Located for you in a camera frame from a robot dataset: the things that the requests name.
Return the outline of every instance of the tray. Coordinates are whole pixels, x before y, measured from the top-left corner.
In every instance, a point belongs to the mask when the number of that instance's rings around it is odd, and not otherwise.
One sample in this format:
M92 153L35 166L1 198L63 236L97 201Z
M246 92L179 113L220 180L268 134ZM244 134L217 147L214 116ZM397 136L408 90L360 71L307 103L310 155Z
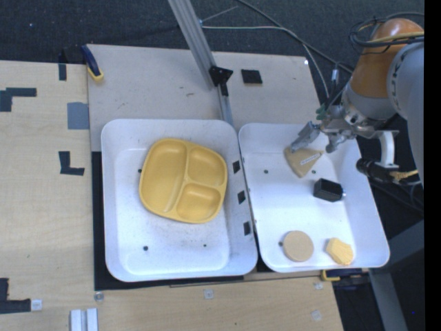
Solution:
M148 212L139 196L148 150L164 138L212 149L227 165L222 207L207 223ZM240 276L257 262L237 133L220 120L117 119L101 133L105 262L120 281Z
M149 149L139 196L151 212L188 223L211 221L222 207L227 165L218 153L181 139L161 139Z
M260 254L277 272L340 268L375 268L389 260L389 245L365 175L356 170L360 151L356 141L346 141L337 151L326 152L312 170L299 179L289 167L283 150L297 138L304 124L249 123L239 132L245 176ZM320 134L309 145L324 150L327 137ZM313 196L320 178L339 183L345 190L341 201ZM314 253L306 261L288 259L281 242L289 231L308 234ZM354 259L338 265L325 252L329 240L339 238L351 245Z

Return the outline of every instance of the yellow sponge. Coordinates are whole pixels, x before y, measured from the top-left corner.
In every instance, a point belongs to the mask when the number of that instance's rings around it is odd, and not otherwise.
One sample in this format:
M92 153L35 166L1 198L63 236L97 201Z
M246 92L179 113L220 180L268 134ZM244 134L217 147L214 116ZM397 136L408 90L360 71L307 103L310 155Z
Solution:
M312 166L321 157L323 151L312 150L311 148L300 148L294 153L291 152L291 146L283 151L285 158L299 178L304 177Z
M330 239L326 251L340 265L349 265L353 260L352 247L343 243L339 238Z

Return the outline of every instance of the yellow irregular block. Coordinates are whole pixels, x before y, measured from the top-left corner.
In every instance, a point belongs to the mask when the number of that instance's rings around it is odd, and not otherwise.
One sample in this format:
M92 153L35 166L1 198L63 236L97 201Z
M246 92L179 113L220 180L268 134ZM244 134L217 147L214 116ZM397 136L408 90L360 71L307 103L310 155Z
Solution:
M352 247L349 244L343 243L339 238L331 238L327 244L326 251L340 265L349 265L353 260Z

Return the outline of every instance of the blue clamp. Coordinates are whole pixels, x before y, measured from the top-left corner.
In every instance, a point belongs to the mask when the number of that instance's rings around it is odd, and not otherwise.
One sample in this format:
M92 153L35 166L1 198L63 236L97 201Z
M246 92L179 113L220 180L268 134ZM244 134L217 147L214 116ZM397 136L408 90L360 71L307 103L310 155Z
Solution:
M104 77L104 74L101 71L101 69L98 67L98 63L96 62L92 52L87 46L81 46L81 51L83 53L85 62L88 66L89 75L95 81L101 81Z

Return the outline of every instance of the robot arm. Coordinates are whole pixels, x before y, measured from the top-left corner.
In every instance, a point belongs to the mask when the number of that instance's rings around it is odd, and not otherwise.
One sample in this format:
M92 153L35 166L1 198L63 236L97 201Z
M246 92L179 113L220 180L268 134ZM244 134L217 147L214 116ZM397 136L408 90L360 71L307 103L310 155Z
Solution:
M361 159L357 168L364 174L383 182L402 179L394 164L394 140L397 131L382 130L396 113L407 120L409 140L420 180L424 186L424 31L408 19L370 21L366 26L379 24L365 46L354 72L342 90L341 101L335 99L318 110L317 120L311 122L291 145L294 152L311 142L318 132L329 138L327 152L333 152L347 139L357 136L379 139L382 158L379 161Z

